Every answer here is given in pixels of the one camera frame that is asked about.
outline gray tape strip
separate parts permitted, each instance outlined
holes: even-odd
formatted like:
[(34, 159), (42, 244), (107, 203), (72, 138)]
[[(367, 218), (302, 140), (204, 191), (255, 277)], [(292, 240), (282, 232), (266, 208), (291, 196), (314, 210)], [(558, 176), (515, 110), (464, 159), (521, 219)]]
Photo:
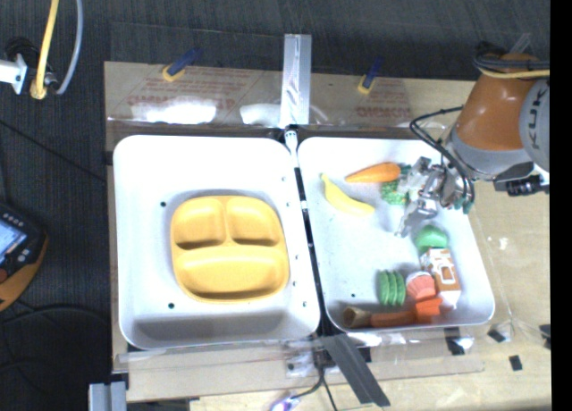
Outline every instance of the gray tape strip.
[(390, 405), (366, 361), (347, 334), (322, 337), (321, 341), (353, 389), (359, 403), (373, 402), (378, 407)]
[(280, 128), (284, 129), (293, 124), (308, 124), (311, 71), (312, 37), (285, 35)]

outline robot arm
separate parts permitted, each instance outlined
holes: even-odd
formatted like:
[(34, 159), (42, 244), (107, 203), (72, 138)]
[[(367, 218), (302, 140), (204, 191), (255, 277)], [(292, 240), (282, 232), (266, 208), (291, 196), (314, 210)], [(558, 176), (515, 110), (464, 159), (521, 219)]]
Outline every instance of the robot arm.
[[(547, 63), (524, 54), (487, 56), (488, 63), (476, 63), (484, 74), (463, 107), (411, 122), (410, 129), (439, 150), (442, 162), (430, 165), (421, 157), (400, 183), (409, 202), (396, 236), (406, 237), (420, 222), (435, 217), (439, 206), (462, 207), (468, 213), (475, 201), (473, 184), (479, 180), (513, 197), (550, 193)], [(460, 114), (445, 138), (433, 139), (418, 126), (427, 117), (456, 111)]]

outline yellow divided tray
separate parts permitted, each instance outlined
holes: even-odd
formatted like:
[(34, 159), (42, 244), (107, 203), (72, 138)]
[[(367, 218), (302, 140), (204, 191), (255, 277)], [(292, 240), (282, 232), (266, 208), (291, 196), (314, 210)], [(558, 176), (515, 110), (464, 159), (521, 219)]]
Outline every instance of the yellow divided tray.
[(270, 297), (290, 276), (282, 226), (264, 201), (244, 196), (197, 197), (171, 220), (172, 266), (197, 300), (244, 302)]

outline blue and yellow clip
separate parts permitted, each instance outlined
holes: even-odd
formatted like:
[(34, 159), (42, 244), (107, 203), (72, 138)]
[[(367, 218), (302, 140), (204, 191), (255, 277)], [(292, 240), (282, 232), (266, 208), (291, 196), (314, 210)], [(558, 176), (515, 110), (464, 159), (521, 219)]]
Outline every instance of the blue and yellow clip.
[(185, 73), (185, 68), (192, 65), (202, 54), (202, 49), (190, 49), (170, 65), (163, 68), (163, 79), (167, 82), (177, 80)]
[(361, 77), (359, 84), (357, 85), (357, 90), (360, 93), (367, 95), (375, 84), (375, 77), (379, 72), (380, 68), (382, 67), (383, 59), (381, 56), (375, 57), (374, 64), (372, 64), (371, 68)]

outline toy banana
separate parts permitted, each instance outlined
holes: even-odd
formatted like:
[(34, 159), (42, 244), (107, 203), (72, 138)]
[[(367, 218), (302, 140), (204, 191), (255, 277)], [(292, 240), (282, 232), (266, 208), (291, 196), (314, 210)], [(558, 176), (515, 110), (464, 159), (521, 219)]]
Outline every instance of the toy banana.
[(331, 182), (325, 174), (321, 174), (320, 179), (324, 182), (325, 199), (336, 209), (358, 216), (370, 215), (374, 212), (375, 208), (373, 206), (349, 197), (337, 185)]

